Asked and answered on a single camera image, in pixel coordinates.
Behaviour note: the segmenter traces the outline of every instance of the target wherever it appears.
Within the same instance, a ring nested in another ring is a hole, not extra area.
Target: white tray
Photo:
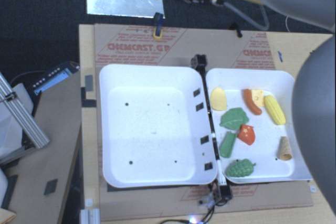
[[[108,65],[100,72],[100,93],[103,174],[110,185],[198,185],[215,179],[203,84],[195,70]]]
[[[230,181],[242,184],[312,179],[302,158],[293,129],[291,100],[295,81],[290,74],[268,70],[212,69],[206,75],[206,82],[209,94],[216,87],[225,91],[227,110],[242,108],[246,112],[249,118],[246,124],[254,127],[256,135],[256,140],[251,146],[236,139],[231,158],[220,157],[224,175],[227,167],[237,159],[247,158],[256,163],[254,172],[250,176],[227,177]],[[263,89],[265,95],[273,95],[285,114],[286,124],[274,124],[265,107],[261,108],[261,115],[252,114],[244,101],[244,89]],[[218,146],[230,131],[219,125],[223,114],[224,112],[212,110]],[[293,158],[289,161],[281,161],[278,158],[281,136],[288,137],[292,149]]]

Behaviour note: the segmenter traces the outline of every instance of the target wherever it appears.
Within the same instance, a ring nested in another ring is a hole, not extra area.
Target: tray with toy food
[[[204,81],[204,73],[117,64],[100,71],[103,174],[110,185],[202,185],[218,175],[238,184],[311,179],[293,130],[289,74],[212,69]],[[275,97],[285,124],[255,105],[263,95]]]
[[[283,71],[206,75],[222,171],[237,184],[309,180],[292,123],[294,78]]]

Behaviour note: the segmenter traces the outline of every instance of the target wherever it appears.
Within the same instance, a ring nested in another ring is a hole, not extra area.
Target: toy food
[[[242,108],[229,109],[221,118],[222,127],[226,127],[230,130],[239,130],[242,124],[248,122],[248,117]]]
[[[251,90],[252,100],[256,106],[264,106],[264,90]]]
[[[248,159],[238,160],[227,170],[226,175],[229,177],[249,176],[253,173],[255,165]]]
[[[254,134],[253,127],[243,124],[240,127],[240,132],[237,138],[239,138],[240,140],[242,140],[243,142],[251,146],[256,139],[256,135]]]
[[[265,107],[275,124],[283,125],[286,123],[285,115],[278,101],[271,95],[264,97]]]
[[[286,136],[282,136],[280,140],[280,156],[283,161],[292,159],[292,151],[290,150],[289,141]]]
[[[244,90],[244,99],[248,108],[252,111],[254,115],[261,115],[261,109],[257,107],[256,104],[254,104],[253,102],[251,90]]]
[[[237,134],[232,132],[227,132],[224,142],[221,145],[221,148],[219,149],[219,154],[223,158],[230,158],[233,146],[236,141]]]
[[[214,110],[226,110],[226,96],[222,88],[215,88],[210,95],[211,108]]]

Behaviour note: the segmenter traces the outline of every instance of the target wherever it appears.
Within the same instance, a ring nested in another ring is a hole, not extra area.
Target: yellow corn
[[[283,125],[286,123],[285,115],[281,110],[281,107],[278,101],[271,95],[264,97],[265,107],[269,113],[269,115],[274,120],[275,124]]]

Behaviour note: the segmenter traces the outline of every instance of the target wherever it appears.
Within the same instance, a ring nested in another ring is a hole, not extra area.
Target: sausage
[[[254,104],[252,99],[252,92],[249,89],[244,90],[244,99],[248,108],[252,111],[254,115],[261,115],[262,111],[259,107]]]

